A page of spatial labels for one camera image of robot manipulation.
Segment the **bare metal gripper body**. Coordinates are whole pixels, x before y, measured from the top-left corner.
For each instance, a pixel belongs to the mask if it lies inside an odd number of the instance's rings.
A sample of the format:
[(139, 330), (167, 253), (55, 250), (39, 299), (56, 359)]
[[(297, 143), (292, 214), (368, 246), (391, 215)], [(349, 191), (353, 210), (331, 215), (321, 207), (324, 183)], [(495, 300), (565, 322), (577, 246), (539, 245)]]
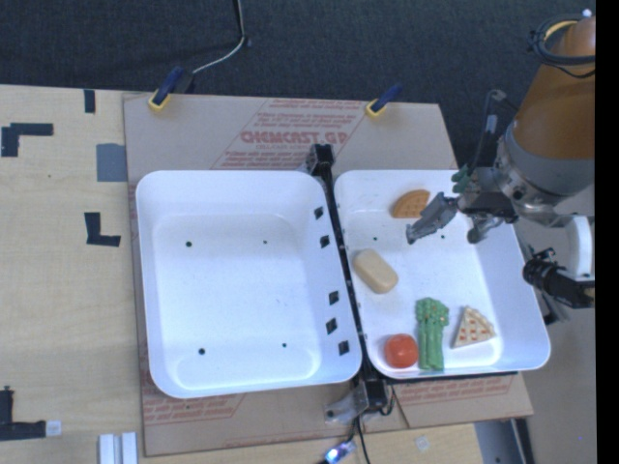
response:
[(566, 196), (534, 185), (515, 168), (464, 165), (456, 173), (456, 194), (458, 209), (470, 217), (525, 218), (540, 225), (566, 225), (575, 217), (556, 211)]

